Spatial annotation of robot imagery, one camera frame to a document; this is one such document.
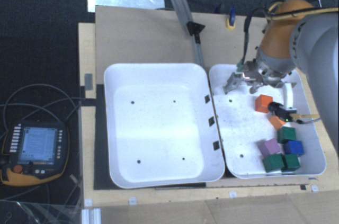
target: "black clip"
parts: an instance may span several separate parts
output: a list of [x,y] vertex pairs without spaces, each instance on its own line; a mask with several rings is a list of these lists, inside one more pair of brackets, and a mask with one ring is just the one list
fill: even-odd
[[206,26],[203,24],[199,24],[199,23],[194,23],[192,21],[189,21],[187,23],[187,29],[189,30],[189,34],[190,35],[194,35],[194,39],[196,44],[200,44],[200,32],[205,28]]

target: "hole in tray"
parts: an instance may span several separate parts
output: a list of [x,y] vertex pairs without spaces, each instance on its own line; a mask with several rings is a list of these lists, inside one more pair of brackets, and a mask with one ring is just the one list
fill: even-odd
[[211,100],[211,99],[210,99],[210,95],[206,95],[206,96],[205,96],[205,103],[208,103],[210,100]]
[[212,126],[215,123],[214,117],[210,117],[208,123],[210,124],[210,126]]
[[218,141],[213,142],[213,148],[214,148],[214,150],[220,149],[220,144],[219,144]]

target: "green block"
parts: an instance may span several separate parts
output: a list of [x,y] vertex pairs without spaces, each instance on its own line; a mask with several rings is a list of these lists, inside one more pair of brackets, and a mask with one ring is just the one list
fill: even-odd
[[296,129],[292,127],[281,127],[278,130],[278,143],[286,143],[289,140],[297,140]]
[[263,159],[266,172],[285,167],[280,154],[268,155]]
[[295,171],[300,167],[299,159],[296,154],[286,154],[282,156],[284,168],[282,171]]

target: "orange block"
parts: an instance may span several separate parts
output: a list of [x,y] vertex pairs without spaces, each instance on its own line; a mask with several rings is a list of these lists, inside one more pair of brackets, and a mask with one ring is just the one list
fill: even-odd
[[255,99],[255,111],[268,113],[268,106],[273,102],[273,98],[271,96],[261,94],[257,99]]
[[279,130],[286,123],[285,121],[279,119],[277,116],[271,116],[269,121],[277,130]]

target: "red emergency stop button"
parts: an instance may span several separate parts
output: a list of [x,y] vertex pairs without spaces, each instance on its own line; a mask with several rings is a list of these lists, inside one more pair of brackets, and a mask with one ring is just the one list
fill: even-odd
[[15,165],[13,167],[13,172],[15,172],[15,173],[22,173],[22,169],[23,169],[22,165]]

